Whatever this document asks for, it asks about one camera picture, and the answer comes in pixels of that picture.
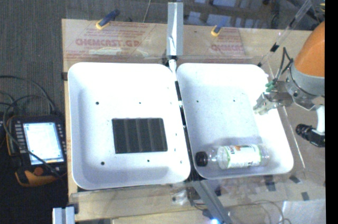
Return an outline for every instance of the dark gray rectangle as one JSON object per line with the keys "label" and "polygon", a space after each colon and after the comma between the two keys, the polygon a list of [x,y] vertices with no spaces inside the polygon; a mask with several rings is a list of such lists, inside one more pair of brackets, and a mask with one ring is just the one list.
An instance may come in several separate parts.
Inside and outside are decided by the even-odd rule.
{"label": "dark gray rectangle", "polygon": [[168,151],[162,118],[112,119],[112,132],[117,154]]}

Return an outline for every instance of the black connector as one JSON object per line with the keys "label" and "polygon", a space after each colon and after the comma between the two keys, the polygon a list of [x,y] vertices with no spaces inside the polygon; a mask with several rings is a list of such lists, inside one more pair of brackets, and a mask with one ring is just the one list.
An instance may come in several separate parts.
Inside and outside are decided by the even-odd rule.
{"label": "black connector", "polygon": [[320,135],[314,131],[311,125],[299,124],[296,127],[296,133],[309,141],[316,147],[325,147],[325,135]]}

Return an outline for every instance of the bottle cap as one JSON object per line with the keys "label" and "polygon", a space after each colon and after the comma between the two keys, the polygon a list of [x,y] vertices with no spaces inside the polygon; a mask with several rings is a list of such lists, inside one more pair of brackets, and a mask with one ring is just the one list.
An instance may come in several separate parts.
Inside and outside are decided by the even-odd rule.
{"label": "bottle cap", "polygon": [[197,152],[195,156],[196,164],[199,167],[205,167],[208,164],[208,155],[206,152]]}

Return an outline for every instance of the yellow clip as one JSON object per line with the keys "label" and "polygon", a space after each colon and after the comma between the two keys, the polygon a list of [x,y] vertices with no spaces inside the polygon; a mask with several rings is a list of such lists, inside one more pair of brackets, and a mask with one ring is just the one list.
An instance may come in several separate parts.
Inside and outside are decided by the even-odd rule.
{"label": "yellow clip", "polygon": [[107,24],[100,26],[99,23],[103,20],[103,18],[101,20],[99,20],[98,22],[96,22],[96,28],[98,28],[99,30],[103,30],[105,27],[108,27],[110,22],[108,22]]}
{"label": "yellow clip", "polygon": [[218,27],[218,26],[216,25],[215,27],[212,28],[212,30],[211,30],[211,35],[217,37],[218,35],[220,35],[221,30],[222,30],[222,28],[221,28],[221,27]]}

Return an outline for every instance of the bottle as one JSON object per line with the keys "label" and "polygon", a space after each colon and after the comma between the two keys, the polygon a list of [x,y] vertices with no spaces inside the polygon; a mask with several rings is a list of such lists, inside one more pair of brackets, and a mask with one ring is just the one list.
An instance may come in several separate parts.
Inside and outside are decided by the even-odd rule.
{"label": "bottle", "polygon": [[195,155],[197,166],[218,164],[222,170],[265,166],[269,159],[269,151],[264,144],[217,146]]}

